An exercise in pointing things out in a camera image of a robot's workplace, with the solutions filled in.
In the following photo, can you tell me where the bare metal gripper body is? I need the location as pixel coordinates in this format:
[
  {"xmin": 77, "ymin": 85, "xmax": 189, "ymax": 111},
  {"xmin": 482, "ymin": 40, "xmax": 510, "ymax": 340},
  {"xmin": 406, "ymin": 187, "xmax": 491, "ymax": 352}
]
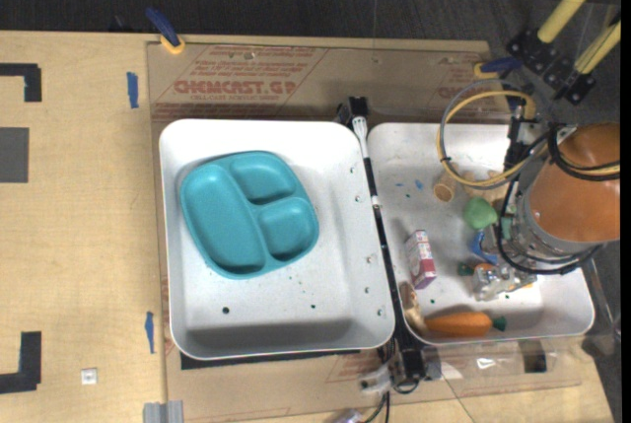
[{"xmin": 471, "ymin": 262, "xmax": 538, "ymax": 304}]

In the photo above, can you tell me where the small orange and green toy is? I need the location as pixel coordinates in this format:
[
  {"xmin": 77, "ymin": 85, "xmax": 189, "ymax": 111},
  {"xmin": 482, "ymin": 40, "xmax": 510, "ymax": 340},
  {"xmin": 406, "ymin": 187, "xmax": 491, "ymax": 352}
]
[{"xmin": 456, "ymin": 261, "xmax": 495, "ymax": 278}]

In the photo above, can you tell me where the blue curved toy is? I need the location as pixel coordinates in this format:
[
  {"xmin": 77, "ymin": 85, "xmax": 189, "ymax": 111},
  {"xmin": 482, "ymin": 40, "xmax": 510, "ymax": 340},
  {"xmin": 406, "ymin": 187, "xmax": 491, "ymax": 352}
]
[{"xmin": 467, "ymin": 231, "xmax": 500, "ymax": 266}]

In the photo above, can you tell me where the orange carrot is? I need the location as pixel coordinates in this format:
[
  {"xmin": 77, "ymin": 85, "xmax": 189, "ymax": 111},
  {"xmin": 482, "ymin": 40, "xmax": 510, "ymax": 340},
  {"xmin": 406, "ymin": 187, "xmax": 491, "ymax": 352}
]
[{"xmin": 424, "ymin": 310, "xmax": 509, "ymax": 340}]

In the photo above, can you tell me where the green round toy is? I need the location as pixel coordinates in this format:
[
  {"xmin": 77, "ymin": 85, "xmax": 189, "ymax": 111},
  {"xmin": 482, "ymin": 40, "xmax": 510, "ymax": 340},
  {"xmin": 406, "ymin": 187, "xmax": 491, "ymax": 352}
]
[{"xmin": 462, "ymin": 196, "xmax": 500, "ymax": 232}]

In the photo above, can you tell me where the pink and white carton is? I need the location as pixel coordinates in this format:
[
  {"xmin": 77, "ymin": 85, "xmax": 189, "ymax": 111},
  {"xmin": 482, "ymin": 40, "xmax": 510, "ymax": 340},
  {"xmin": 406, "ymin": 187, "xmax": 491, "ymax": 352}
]
[{"xmin": 404, "ymin": 229, "xmax": 439, "ymax": 291}]

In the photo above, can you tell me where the tan toy bread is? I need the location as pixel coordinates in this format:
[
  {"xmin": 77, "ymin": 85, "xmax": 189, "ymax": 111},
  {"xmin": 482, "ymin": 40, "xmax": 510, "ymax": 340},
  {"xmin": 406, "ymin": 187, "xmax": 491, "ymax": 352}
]
[{"xmin": 398, "ymin": 282, "xmax": 429, "ymax": 334}]

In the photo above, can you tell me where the tan ice cream cone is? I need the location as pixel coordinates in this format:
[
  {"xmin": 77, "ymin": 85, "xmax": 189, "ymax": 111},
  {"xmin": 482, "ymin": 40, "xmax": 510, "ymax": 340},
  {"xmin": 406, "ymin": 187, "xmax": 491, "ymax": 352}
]
[{"xmin": 432, "ymin": 161, "xmax": 467, "ymax": 204}]

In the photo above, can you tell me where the thin black and white rod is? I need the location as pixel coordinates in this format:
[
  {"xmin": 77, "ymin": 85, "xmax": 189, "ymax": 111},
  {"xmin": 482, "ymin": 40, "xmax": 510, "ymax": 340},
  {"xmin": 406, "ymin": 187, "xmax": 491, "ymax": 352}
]
[{"xmin": 352, "ymin": 114, "xmax": 414, "ymax": 354}]

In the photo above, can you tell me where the white plastic tray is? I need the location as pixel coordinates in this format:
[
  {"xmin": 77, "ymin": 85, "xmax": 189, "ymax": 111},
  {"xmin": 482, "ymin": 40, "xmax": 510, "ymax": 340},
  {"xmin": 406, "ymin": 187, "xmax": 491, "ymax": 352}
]
[
  {"xmin": 367, "ymin": 121, "xmax": 596, "ymax": 347},
  {"xmin": 158, "ymin": 117, "xmax": 397, "ymax": 361}
]

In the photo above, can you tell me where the blue divided plate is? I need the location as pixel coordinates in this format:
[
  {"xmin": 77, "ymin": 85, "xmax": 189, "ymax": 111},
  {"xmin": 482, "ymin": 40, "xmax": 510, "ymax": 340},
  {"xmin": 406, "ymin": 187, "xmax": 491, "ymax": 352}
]
[{"xmin": 178, "ymin": 150, "xmax": 321, "ymax": 281}]

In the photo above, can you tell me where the brown cardboard board, red print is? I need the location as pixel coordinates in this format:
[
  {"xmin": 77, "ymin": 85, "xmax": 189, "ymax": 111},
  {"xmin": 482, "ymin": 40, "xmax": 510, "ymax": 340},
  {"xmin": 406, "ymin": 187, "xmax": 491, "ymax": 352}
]
[{"xmin": 146, "ymin": 34, "xmax": 584, "ymax": 418}]

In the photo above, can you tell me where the black block with thin wires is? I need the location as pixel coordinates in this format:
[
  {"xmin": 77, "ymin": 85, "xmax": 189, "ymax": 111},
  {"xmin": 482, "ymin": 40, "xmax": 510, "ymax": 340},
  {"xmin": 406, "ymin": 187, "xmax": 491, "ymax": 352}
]
[
  {"xmin": 336, "ymin": 96, "xmax": 371, "ymax": 127},
  {"xmin": 388, "ymin": 348, "xmax": 428, "ymax": 386}
]

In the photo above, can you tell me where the black cylinder on white bracket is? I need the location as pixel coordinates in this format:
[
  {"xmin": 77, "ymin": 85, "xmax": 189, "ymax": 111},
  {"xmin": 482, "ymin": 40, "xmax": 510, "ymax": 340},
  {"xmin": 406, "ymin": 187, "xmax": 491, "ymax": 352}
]
[{"xmin": 502, "ymin": 101, "xmax": 549, "ymax": 174}]

